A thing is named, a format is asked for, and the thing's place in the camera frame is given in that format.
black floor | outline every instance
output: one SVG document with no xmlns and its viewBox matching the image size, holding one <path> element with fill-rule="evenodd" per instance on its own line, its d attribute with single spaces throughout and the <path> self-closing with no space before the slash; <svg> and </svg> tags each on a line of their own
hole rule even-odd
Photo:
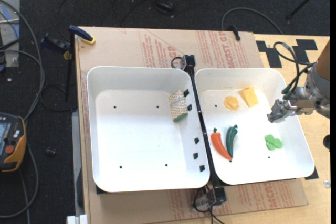
<svg viewBox="0 0 336 224">
<path fill-rule="evenodd" d="M 157 11 L 152 0 L 21 0 L 20 11 L 38 42 L 46 33 L 60 40 L 64 40 L 63 36 L 69 38 L 67 28 L 71 24 L 203 30 L 226 30 L 235 25 L 239 31 L 256 34 L 330 36 L 330 0 L 309 0 L 290 21 L 286 16 L 304 0 L 171 1 L 175 5 L 173 16 Z M 222 28 L 222 18 L 227 12 Z M 36 56 L 33 43 L 21 20 L 21 49 Z M 62 55 L 46 51 L 41 52 L 41 57 L 46 85 L 52 86 L 47 87 L 43 94 L 46 106 L 38 103 L 27 130 L 39 172 L 39 190 L 30 207 L 30 219 L 34 224 L 65 223 L 67 216 L 75 214 L 71 110 L 68 108 L 76 106 L 76 88 L 71 85 L 71 103 L 64 102 L 61 90 L 64 87 L 60 84 L 66 82 L 66 61 Z M 8 68 L 1 73 L 0 110 L 25 116 L 38 91 L 39 76 L 38 64 L 25 55 L 20 58 L 19 68 Z M 55 112 L 50 108 L 66 111 Z M 56 150 L 55 156 L 45 153 L 49 147 Z M 35 172 L 29 154 L 22 163 L 22 174 L 30 199 L 35 190 Z M 0 197 L 0 215 L 13 214 L 25 206 L 19 173 L 0 174 Z M 0 223 L 28 222 L 26 214 L 21 214 L 11 219 L 0 218 Z"/>
</svg>

white rectangular tray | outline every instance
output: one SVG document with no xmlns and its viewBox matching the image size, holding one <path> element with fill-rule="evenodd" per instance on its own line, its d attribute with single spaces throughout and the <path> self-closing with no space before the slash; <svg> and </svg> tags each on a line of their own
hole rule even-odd
<svg viewBox="0 0 336 224">
<path fill-rule="evenodd" d="M 267 113 L 276 99 L 282 99 L 286 84 L 281 74 L 270 68 L 202 69 L 195 76 L 197 92 L 211 146 L 216 174 L 225 183 L 236 185 L 307 177 L 314 171 L 305 135 L 298 117 L 270 123 Z M 239 91 L 254 87 L 259 104 L 249 108 Z M 238 99 L 239 110 L 224 106 L 227 96 Z M 222 157 L 211 143 L 213 128 L 222 134 L 238 125 L 232 161 Z M 281 139 L 283 148 L 270 151 L 265 135 Z"/>
<path fill-rule="evenodd" d="M 203 133 L 187 73 L 95 67 L 88 73 L 87 85 L 93 178 L 99 188 L 187 189 L 208 182 Z M 186 89 L 192 110 L 173 122 L 168 97 Z"/>
</svg>

black mouse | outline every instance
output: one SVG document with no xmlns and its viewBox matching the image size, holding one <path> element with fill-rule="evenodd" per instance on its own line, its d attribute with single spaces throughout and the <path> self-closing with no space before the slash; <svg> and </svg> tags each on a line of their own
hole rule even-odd
<svg viewBox="0 0 336 224">
<path fill-rule="evenodd" d="M 170 0 L 154 0 L 157 8 L 162 9 L 168 13 L 172 13 L 175 10 L 175 5 Z"/>
</svg>

multimeter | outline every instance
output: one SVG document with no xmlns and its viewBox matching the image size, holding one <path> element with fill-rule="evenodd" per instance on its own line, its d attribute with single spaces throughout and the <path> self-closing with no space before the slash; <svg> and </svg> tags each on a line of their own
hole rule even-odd
<svg viewBox="0 0 336 224">
<path fill-rule="evenodd" d="M 27 143 L 24 120 L 0 112 L 0 171 L 18 170 L 25 155 Z"/>
</svg>

red chili pepper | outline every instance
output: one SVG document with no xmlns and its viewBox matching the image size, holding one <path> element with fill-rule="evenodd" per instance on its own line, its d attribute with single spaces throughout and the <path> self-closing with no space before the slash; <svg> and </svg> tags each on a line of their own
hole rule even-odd
<svg viewBox="0 0 336 224">
<path fill-rule="evenodd" d="M 226 148 L 223 145 L 221 134 L 217 133 L 217 129 L 214 128 L 214 132 L 211 135 L 211 141 L 216 148 L 216 150 L 221 154 L 221 156 L 225 157 L 228 160 L 232 160 L 232 157 L 227 152 Z"/>
</svg>

